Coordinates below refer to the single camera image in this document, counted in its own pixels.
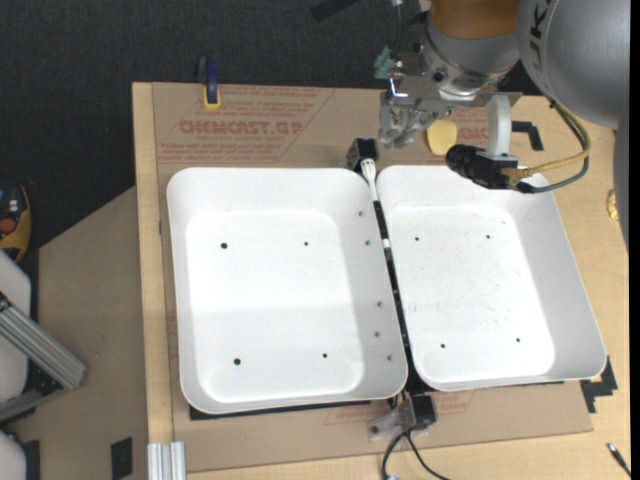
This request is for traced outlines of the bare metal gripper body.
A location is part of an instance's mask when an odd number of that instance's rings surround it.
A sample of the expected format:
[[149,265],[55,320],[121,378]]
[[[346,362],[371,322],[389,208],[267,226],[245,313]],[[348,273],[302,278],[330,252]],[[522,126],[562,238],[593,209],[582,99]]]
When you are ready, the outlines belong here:
[[493,97],[505,96],[495,78],[444,64],[435,70],[396,64],[387,79],[381,110],[397,117],[413,112],[442,118],[455,108],[484,107]]

